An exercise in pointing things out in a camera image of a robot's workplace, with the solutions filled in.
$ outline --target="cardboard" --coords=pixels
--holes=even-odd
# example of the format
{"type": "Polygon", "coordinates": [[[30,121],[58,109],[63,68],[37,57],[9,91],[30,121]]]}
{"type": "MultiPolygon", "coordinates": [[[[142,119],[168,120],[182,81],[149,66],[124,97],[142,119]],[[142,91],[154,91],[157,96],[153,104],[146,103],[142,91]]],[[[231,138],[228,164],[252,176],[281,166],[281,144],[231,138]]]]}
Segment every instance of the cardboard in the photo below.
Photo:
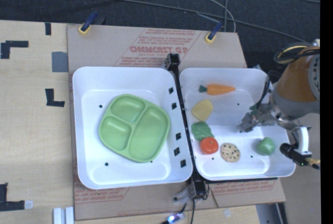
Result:
{"type": "MultiPolygon", "coordinates": [[[[78,179],[73,116],[73,73],[84,66],[163,67],[168,53],[178,53],[185,68],[246,68],[238,35],[217,33],[212,43],[204,38],[209,31],[110,27],[93,25],[86,35],[79,25],[67,26],[69,88],[74,174],[75,219],[96,219],[154,213],[179,212],[182,204],[172,200],[186,182],[145,187],[90,190],[78,179]]],[[[207,200],[198,201],[196,209],[283,202],[279,179],[226,182],[210,185],[207,200]]]]}

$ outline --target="toy food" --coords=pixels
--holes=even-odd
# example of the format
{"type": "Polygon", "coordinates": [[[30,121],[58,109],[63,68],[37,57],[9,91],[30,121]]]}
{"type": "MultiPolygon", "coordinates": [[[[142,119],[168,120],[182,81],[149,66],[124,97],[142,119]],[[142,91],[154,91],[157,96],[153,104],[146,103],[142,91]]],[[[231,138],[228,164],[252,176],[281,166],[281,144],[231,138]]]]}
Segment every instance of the toy food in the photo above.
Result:
{"type": "Polygon", "coordinates": [[[191,113],[200,121],[208,119],[213,111],[213,103],[209,99],[199,101],[191,110],[191,113]]]}
{"type": "Polygon", "coordinates": [[[200,149],[203,154],[213,154],[218,151],[219,143],[214,137],[206,137],[200,141],[200,149]]]}
{"type": "Polygon", "coordinates": [[[221,95],[235,91],[236,88],[233,86],[210,84],[207,87],[200,85],[199,92],[207,92],[208,95],[221,95]]]}
{"type": "Polygon", "coordinates": [[[221,157],[226,162],[238,162],[240,159],[239,149],[232,143],[223,143],[221,145],[221,157]]]}
{"type": "Polygon", "coordinates": [[[206,137],[214,137],[212,130],[209,128],[206,122],[195,122],[191,125],[191,132],[197,141],[201,141],[206,137]]]}
{"type": "Polygon", "coordinates": [[[274,152],[274,150],[275,150],[275,143],[269,137],[265,137],[257,144],[257,151],[262,155],[271,155],[274,152]]]}

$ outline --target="orange carrot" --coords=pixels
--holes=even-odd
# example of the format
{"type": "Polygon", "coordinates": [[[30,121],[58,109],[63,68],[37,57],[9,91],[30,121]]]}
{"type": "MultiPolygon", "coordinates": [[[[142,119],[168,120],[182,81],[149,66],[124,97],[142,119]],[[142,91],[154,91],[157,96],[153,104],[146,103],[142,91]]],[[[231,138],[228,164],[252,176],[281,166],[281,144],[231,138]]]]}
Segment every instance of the orange carrot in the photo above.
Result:
{"type": "Polygon", "coordinates": [[[235,90],[236,88],[233,86],[219,84],[210,84],[207,87],[200,85],[199,87],[199,92],[207,92],[208,95],[221,95],[235,90]]]}

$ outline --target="toy tomato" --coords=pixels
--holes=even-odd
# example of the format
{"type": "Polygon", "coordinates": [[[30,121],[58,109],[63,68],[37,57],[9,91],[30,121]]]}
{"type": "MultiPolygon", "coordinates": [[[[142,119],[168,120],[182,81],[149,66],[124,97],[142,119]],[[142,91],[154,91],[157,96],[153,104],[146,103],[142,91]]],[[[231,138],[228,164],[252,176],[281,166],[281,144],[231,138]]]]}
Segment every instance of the toy tomato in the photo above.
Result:
{"type": "Polygon", "coordinates": [[[213,154],[218,151],[219,143],[214,137],[206,137],[200,141],[200,149],[205,155],[213,154]]]}

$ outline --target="green plate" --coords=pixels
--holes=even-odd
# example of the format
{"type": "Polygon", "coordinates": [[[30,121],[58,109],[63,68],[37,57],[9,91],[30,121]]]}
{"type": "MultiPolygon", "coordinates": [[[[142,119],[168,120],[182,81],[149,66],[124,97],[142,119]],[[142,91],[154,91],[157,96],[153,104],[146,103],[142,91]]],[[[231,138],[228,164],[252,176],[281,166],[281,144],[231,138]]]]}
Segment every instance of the green plate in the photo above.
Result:
{"type": "Polygon", "coordinates": [[[170,130],[168,114],[133,95],[115,97],[99,124],[99,137],[115,153],[136,162],[152,161],[170,130]]]}

